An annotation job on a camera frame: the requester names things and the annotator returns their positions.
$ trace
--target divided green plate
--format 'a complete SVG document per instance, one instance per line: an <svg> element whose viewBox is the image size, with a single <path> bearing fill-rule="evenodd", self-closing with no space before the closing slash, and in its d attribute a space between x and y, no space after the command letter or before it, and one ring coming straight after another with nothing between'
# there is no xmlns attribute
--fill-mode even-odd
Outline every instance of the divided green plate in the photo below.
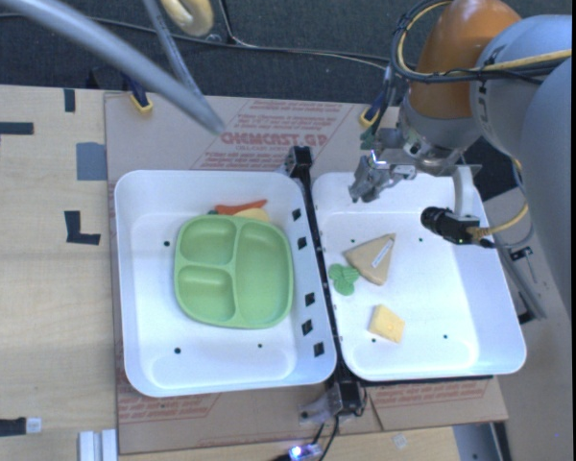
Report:
<svg viewBox="0 0 576 461"><path fill-rule="evenodd" d="M282 230L234 215L200 215L180 229L175 293L191 318L227 328L270 328L292 305L293 262Z"/></svg>

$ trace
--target gray tube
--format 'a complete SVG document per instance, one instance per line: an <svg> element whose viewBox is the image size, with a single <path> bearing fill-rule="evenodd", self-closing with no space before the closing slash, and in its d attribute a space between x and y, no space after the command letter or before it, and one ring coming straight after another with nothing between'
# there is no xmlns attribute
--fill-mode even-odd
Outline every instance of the gray tube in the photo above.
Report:
<svg viewBox="0 0 576 461"><path fill-rule="evenodd" d="M156 29L164 54L166 55L175 76L182 84L188 87L193 94L198 96L202 101L206 101L196 82L194 82L188 67L185 65L175 40L171 37L171 33L166 27L166 22L156 0L142 0L142 2L152 24L154 25L154 29Z"/></svg>
<svg viewBox="0 0 576 461"><path fill-rule="evenodd" d="M221 133L220 117L168 73L135 50L128 42L107 31L60 0L0 0L0 5L69 38L150 90L164 96L212 133Z"/></svg>

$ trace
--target wooden table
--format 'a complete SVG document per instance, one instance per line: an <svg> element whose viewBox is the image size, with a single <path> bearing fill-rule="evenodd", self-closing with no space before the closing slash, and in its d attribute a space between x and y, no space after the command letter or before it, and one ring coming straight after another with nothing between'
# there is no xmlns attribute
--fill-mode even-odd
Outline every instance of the wooden table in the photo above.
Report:
<svg viewBox="0 0 576 461"><path fill-rule="evenodd" d="M76 460L81 431L116 428L106 181L78 181L76 145L105 143L103 92L0 85L0 419L39 417L38 434L0 437L0 460ZM66 242L64 212L98 245ZM452 427L341 436L326 459L459 461ZM267 460L289 442L120 456L132 461Z"/></svg>

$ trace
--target white tray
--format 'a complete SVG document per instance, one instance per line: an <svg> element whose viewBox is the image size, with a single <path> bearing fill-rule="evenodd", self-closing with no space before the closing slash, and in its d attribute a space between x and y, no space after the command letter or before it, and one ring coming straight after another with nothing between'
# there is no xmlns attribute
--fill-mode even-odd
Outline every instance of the white tray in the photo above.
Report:
<svg viewBox="0 0 576 461"><path fill-rule="evenodd" d="M347 366L370 381L503 375L518 370L526 349L516 310L495 250L458 246L420 223L428 206L454 208L451 178L419 174L353 203L352 173L329 173L313 185L326 268L346 265L343 252L396 233L386 283L360 278L344 296L331 288ZM473 214L488 225L479 197ZM383 303L406 323L399 344L368 332Z"/></svg>
<svg viewBox="0 0 576 461"><path fill-rule="evenodd" d="M303 197L294 180L263 172L133 171L116 184L114 199L124 360L134 388L167 397L314 384L332 374L337 355ZM290 314L266 329L195 322L174 294L181 225L216 204L258 199L268 200L265 210L291 244L295 293Z"/></svg>

